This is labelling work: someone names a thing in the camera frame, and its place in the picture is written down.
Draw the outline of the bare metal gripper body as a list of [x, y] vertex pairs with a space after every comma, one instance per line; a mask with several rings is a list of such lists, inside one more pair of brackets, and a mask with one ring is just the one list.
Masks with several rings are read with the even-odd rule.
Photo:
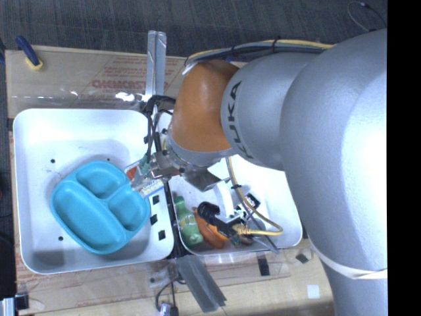
[[168, 149], [145, 154], [144, 177], [147, 179], [169, 180], [186, 172], [176, 155]]

